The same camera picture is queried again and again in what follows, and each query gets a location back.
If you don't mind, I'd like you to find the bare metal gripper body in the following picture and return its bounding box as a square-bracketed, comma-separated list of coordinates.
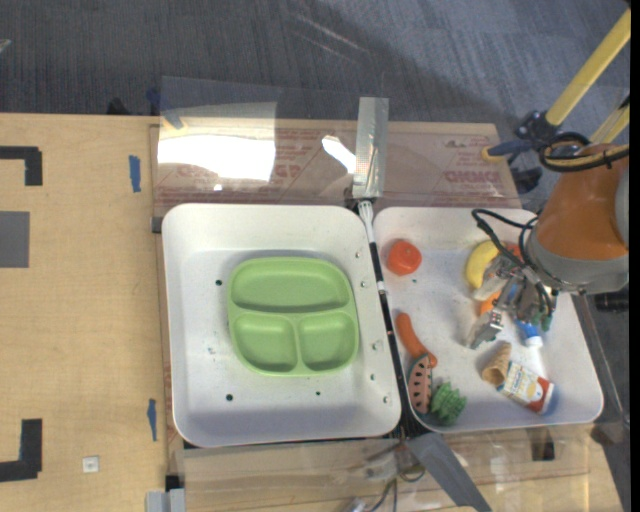
[502, 269, 554, 325]

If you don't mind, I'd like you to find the yellow banana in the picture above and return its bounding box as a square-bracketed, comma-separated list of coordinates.
[464, 239, 502, 290]

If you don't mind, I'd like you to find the tan ice cream cone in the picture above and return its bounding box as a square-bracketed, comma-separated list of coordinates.
[480, 341, 513, 386]

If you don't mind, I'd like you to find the white bottle blue cap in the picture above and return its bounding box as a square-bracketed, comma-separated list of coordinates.
[514, 319, 546, 352]

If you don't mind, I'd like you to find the white plastic tray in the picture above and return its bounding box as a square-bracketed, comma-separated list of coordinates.
[160, 202, 403, 449]
[372, 206, 605, 434]

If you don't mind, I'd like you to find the white carton red end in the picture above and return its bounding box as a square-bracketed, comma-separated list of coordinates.
[496, 360, 557, 416]

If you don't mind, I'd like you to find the orange sausage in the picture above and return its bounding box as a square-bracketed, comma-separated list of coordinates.
[395, 311, 439, 369]

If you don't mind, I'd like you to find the green toy lettuce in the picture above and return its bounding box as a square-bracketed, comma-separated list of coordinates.
[428, 380, 468, 428]

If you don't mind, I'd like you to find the toy watermelon slice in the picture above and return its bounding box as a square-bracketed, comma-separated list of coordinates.
[406, 353, 435, 416]

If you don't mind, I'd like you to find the orange toy tomato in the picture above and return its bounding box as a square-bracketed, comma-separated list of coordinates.
[385, 239, 423, 277]

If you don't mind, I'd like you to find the thin black and white rod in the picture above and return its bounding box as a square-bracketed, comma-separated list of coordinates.
[356, 199, 407, 432]

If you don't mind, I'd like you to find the green divided plate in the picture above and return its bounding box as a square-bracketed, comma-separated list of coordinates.
[227, 256, 361, 378]

